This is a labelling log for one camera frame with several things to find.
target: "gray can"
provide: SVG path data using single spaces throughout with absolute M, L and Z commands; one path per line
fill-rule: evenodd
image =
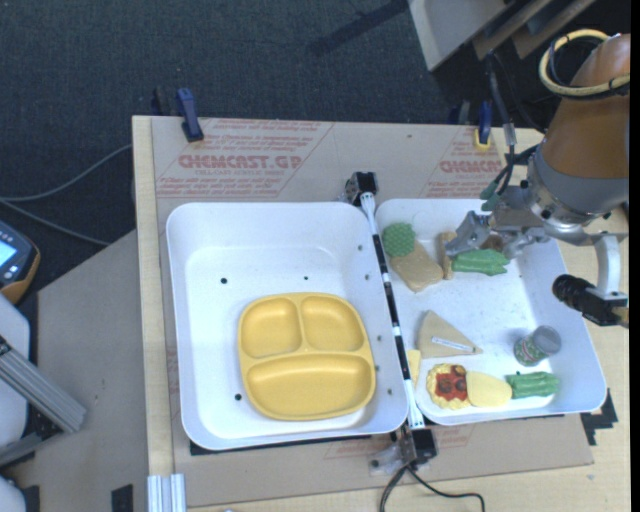
M 519 340 L 513 349 L 518 362 L 524 366 L 535 366 L 543 359 L 560 350 L 560 335 L 553 327 L 541 325 L 531 334 Z

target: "yellow divided plate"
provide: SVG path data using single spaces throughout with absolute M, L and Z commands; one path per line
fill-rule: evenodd
M 271 418 L 348 414 L 375 390 L 360 315 L 335 295 L 291 293 L 252 302 L 240 317 L 238 352 L 248 398 Z

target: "gray carpet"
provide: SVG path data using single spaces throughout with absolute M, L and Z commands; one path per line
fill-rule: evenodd
M 630 11 L 599 0 L 565 31 L 630 32 Z M 446 123 L 467 100 L 475 122 L 489 97 L 469 45 L 427 71 L 405 0 L 2 0 L 0 49 L 1 198 L 54 188 L 130 144 L 156 86 L 189 87 L 201 116 L 264 119 Z M 541 51 L 498 50 L 544 125 L 555 104 L 536 78 Z M 123 151 L 61 193 L 11 204 L 109 243 L 135 226 L 131 180 Z M 32 292 L 101 248 L 6 204 L 0 218 L 42 251 Z

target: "blue clamp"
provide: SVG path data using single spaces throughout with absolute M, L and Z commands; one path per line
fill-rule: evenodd
M 491 145 L 489 135 L 491 135 L 491 102 L 483 101 L 480 106 L 478 128 L 475 132 L 475 145 L 478 149 L 487 150 Z
M 185 122 L 182 123 L 182 130 L 189 142 L 204 139 L 204 134 L 198 123 L 198 114 L 196 113 L 196 99 L 190 89 L 183 87 L 178 89 L 176 94 L 178 101 L 178 111 L 184 116 Z

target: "black cable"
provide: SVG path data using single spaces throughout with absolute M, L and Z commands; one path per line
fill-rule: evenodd
M 78 238 L 80 240 L 83 240 L 85 242 L 90 242 L 92 244 L 101 246 L 101 247 L 106 247 L 109 245 L 109 242 L 105 242 L 104 240 L 98 240 L 97 238 L 93 238 L 87 235 L 83 235 L 82 233 L 78 233 L 76 231 L 72 231 L 71 229 L 65 228 L 63 226 L 59 226 L 58 224 L 54 224 L 51 221 L 48 221 L 46 219 L 43 219 L 42 217 L 38 217 L 37 215 L 34 215 L 31 212 L 28 212 L 27 210 L 23 210 L 22 208 L 11 204 L 7 201 L 4 201 L 2 199 L 0 199 L 0 204 L 2 204 L 3 206 L 6 206 L 7 208 L 11 208 L 12 210 L 24 215 L 25 217 L 28 217 L 31 220 L 34 220 L 36 222 L 39 222 L 40 224 L 43 224 L 51 229 L 55 229 L 56 231 L 60 231 L 61 233 L 64 233 L 65 235 L 69 235 L 72 236 L 74 238 Z
M 509 93 L 511 94 L 511 97 L 513 98 L 516 110 L 520 114 L 520 117 L 522 117 L 522 119 L 524 119 L 525 123 L 527 123 L 534 130 L 536 130 L 536 131 L 538 131 L 540 133 L 545 133 L 546 130 L 543 127 L 541 127 L 538 123 L 536 123 L 531 118 L 529 113 L 525 110 L 524 105 L 522 103 L 522 100 L 520 98 L 520 95 L 517 92 L 516 86 L 513 83 L 513 80 L 511 79 L 511 76 L 509 75 L 509 72 L 507 71 L 507 68 L 505 67 L 504 63 L 502 62 L 502 59 L 500 59 L 498 54 L 493 50 L 487 54 L 486 58 L 495 60 L 496 63 L 502 69 L 502 73 L 504 74 L 506 82 L 507 82 L 507 88 L 509 89 Z M 493 71 L 493 66 L 489 65 L 489 69 Z M 508 119 L 508 115 L 505 117 L 503 122 L 507 122 L 506 119 Z
M 577 40 L 584 39 L 589 41 L 596 39 L 602 43 L 610 37 L 598 30 L 580 29 L 552 41 L 538 65 L 538 76 L 542 84 L 556 96 L 576 101 L 600 100 L 629 94 L 631 91 L 631 74 L 629 72 L 592 86 L 564 85 L 564 82 L 557 81 L 559 77 L 555 69 L 555 59 L 558 50 L 569 44 L 574 44 Z
M 442 496 L 444 498 L 478 498 L 480 500 L 480 509 L 482 510 L 482 512 L 485 512 L 484 498 L 482 497 L 481 494 L 478 494 L 477 492 L 466 492 L 466 493 L 462 493 L 462 494 L 449 494 L 449 493 L 446 493 L 446 492 L 439 491 L 438 489 L 435 489 L 434 487 L 429 485 L 427 482 L 425 482 L 422 478 L 420 478 L 418 476 L 418 473 L 416 473 L 415 469 L 413 469 L 411 467 L 409 467 L 408 469 L 409 469 L 409 473 L 411 473 L 413 475 L 413 478 L 415 478 L 418 482 L 420 482 L 422 485 L 424 485 L 431 492 L 436 493 L 438 496 Z
M 62 192 L 63 190 L 69 188 L 71 185 L 73 185 L 73 184 L 77 183 L 78 181 L 80 181 L 81 179 L 83 179 L 85 176 L 87 176 L 90 173 L 92 173 L 93 171 L 95 171 L 101 165 L 107 163 L 112 158 L 118 156 L 120 153 L 123 153 L 124 151 L 126 151 L 128 149 L 131 149 L 131 147 L 132 147 L 131 144 L 127 144 L 126 146 L 122 146 L 121 148 L 116 149 L 115 151 L 113 151 L 112 153 L 108 154 L 107 156 L 105 156 L 104 158 L 102 158 L 101 160 L 99 160 L 98 162 L 93 164 L 88 169 L 82 171 L 80 174 L 78 174 L 77 176 L 73 177 L 72 179 L 70 179 L 66 183 L 63 183 L 62 185 L 57 186 L 57 187 L 55 187 L 55 188 L 53 188 L 51 190 L 47 190 L 45 192 L 40 192 L 38 194 L 34 194 L 34 195 L 31 195 L 31 196 L 17 196 L 17 197 L 0 196 L 0 201 L 11 201 L 13 203 L 26 202 L 26 201 L 36 201 L 37 199 L 44 199 L 46 197 L 52 196 L 54 194 L 57 194 L 58 192 Z
M 516 150 L 513 144 L 509 145 L 509 156 L 507 157 L 507 165 L 500 174 L 504 176 L 502 178 L 502 186 L 496 192 L 499 196 L 507 189 L 509 182 L 511 181 L 511 175 L 513 174 L 513 167 L 516 163 Z
M 509 112 L 507 111 L 507 107 L 504 104 L 504 100 L 502 99 L 502 95 L 500 94 L 500 88 L 498 87 L 498 77 L 496 76 L 496 72 L 493 68 L 493 60 L 495 58 L 495 53 L 490 51 L 487 54 L 485 65 L 487 78 L 489 79 L 489 91 L 491 92 L 491 97 L 493 98 L 493 102 L 496 104 L 498 108 L 498 113 L 500 114 L 500 120 L 502 124 L 508 124 L 511 122 L 509 119 Z
M 466 492 L 466 493 L 462 493 L 462 494 L 451 494 L 451 493 L 446 493 L 446 492 L 443 492 L 443 491 L 439 491 L 438 489 L 434 488 L 432 485 L 430 485 L 427 482 L 425 482 L 422 478 L 420 478 L 420 476 L 418 475 L 416 470 L 411 466 L 411 464 L 407 464 L 406 466 L 401 467 L 396 472 L 396 474 L 393 475 L 393 477 L 391 478 L 389 483 L 386 485 L 386 487 L 382 491 L 382 497 L 380 498 L 380 506 L 378 508 L 378 512 L 385 512 L 385 505 L 386 505 L 386 503 L 387 503 L 387 501 L 389 499 L 389 496 L 391 495 L 391 491 L 393 491 L 393 489 L 395 489 L 396 485 L 398 485 L 398 482 L 400 482 L 400 480 L 402 479 L 402 477 L 404 476 L 404 474 L 407 471 L 409 471 L 409 473 L 420 484 L 422 484 L 424 487 L 429 489 L 434 494 L 437 494 L 438 496 L 442 496 L 443 498 L 478 498 L 478 500 L 480 500 L 480 510 L 482 512 L 485 512 L 484 498 L 482 497 L 481 494 L 479 494 L 477 492 Z
M 529 158 L 531 157 L 531 155 L 533 155 L 536 150 L 538 149 L 539 144 L 534 144 L 533 146 L 525 149 L 524 151 L 521 151 L 520 153 L 518 153 L 515 156 L 514 159 L 514 163 L 516 165 L 520 164 L 520 165 L 526 165 L 527 161 L 529 160 Z
M 405 472 L 407 471 L 407 467 L 408 466 L 401 467 L 396 472 L 396 474 L 393 475 L 393 478 L 391 478 L 391 480 L 389 480 L 389 483 L 387 484 L 387 486 L 382 491 L 382 497 L 380 498 L 380 507 L 378 507 L 378 512 L 384 512 L 384 506 L 387 503 L 387 500 L 389 499 L 391 491 L 393 491 L 395 486 L 402 479 L 402 477 L 404 476 Z
M 112 158 L 116 157 L 117 155 L 119 155 L 120 153 L 123 153 L 124 151 L 131 149 L 132 145 L 131 144 L 127 144 L 126 146 L 122 146 L 119 149 L 116 149 L 115 151 L 113 151 L 112 153 L 108 154 L 107 156 L 105 156 L 104 158 L 102 158 L 101 160 L 99 160 L 98 162 L 96 162 L 95 164 L 93 164 L 91 167 L 89 167 L 88 169 L 82 171 L 80 174 L 78 174 L 77 176 L 75 176 L 74 178 L 70 179 L 69 181 L 63 183 L 62 185 L 59 185 L 51 190 L 47 190 L 45 192 L 41 192 L 38 194 L 34 194 L 34 195 L 30 195 L 30 196 L 17 196 L 17 197 L 2 197 L 0 196 L 0 204 L 6 206 L 7 208 L 10 208 L 22 215 L 24 215 L 25 217 L 34 220 L 40 224 L 43 224 L 44 226 L 47 226 L 48 228 L 54 229 L 56 231 L 59 231 L 60 233 L 64 233 L 65 235 L 68 236 L 72 236 L 74 238 L 78 238 L 79 240 L 83 240 L 85 242 L 89 242 L 92 243 L 94 245 L 98 245 L 100 247 L 106 247 L 109 245 L 109 242 L 105 242 L 104 240 L 99 240 L 97 238 L 93 238 L 91 236 L 87 236 L 87 235 L 83 235 L 82 233 L 78 233 L 76 231 L 73 231 L 71 229 L 65 228 L 63 226 L 60 226 L 58 224 L 55 224 L 47 219 L 43 219 L 42 217 L 38 217 L 37 215 L 28 212 L 27 210 L 24 210 L 14 204 L 11 203 L 18 203 L 18 202 L 27 202 L 27 201 L 36 201 L 38 199 L 44 199 L 46 197 L 50 197 L 54 194 L 57 194 L 58 192 L 62 192 L 63 190 L 67 189 L 68 187 L 70 187 L 71 185 L 77 183 L 78 181 L 80 181 L 81 179 L 83 179 L 84 177 L 86 177 L 87 175 L 89 175 L 90 173 L 92 173 L 93 171 L 95 171 L 97 168 L 99 168 L 101 165 L 105 164 L 106 162 L 108 162 L 109 160 L 111 160 Z
M 560 60 L 561 55 L 563 53 L 566 53 L 566 51 L 569 49 L 570 46 L 574 46 L 574 47 L 582 46 L 584 49 L 593 51 L 595 48 L 598 47 L 598 45 L 602 41 L 599 39 L 596 39 L 595 37 L 584 37 L 580 39 L 572 39 L 566 45 L 559 48 L 559 50 L 561 51 L 557 51 L 556 44 L 563 37 L 565 36 L 557 37 L 556 39 L 551 41 L 551 44 L 549 46 L 549 64 L 547 67 L 549 69 L 549 74 L 557 84 L 563 85 L 565 87 L 570 87 L 571 85 L 568 82 L 564 81 L 558 74 L 558 63 L 559 63 L 558 61 Z

